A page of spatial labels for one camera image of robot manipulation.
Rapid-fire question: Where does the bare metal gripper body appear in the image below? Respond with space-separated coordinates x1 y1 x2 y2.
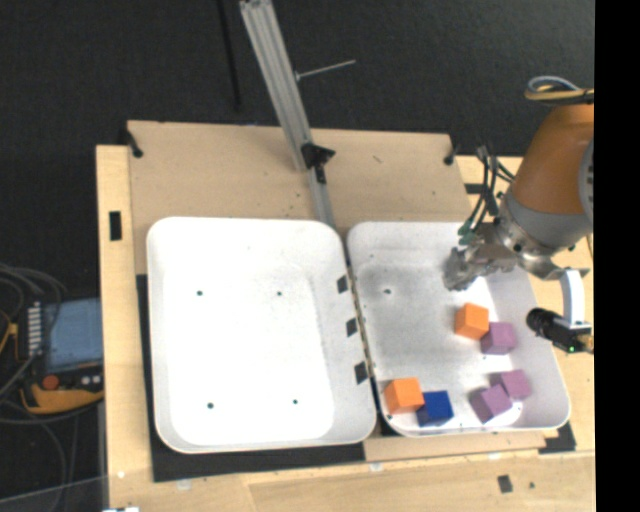
458 219 571 279

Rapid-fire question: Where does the orange cube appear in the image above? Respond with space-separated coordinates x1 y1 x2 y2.
453 302 491 342
383 377 427 416

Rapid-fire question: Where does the purple cube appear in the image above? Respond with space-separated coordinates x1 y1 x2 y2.
468 383 515 425
480 321 518 357
489 369 533 402

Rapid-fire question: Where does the white plastic tray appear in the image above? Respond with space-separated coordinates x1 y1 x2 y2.
145 215 378 455
345 220 572 439

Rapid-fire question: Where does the blue cube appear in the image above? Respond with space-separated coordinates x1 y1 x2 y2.
415 390 456 428

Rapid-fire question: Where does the brown flat board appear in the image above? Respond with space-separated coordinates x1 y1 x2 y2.
126 119 547 462

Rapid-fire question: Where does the black cylinder on white bracket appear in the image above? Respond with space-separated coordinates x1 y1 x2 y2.
525 267 594 354

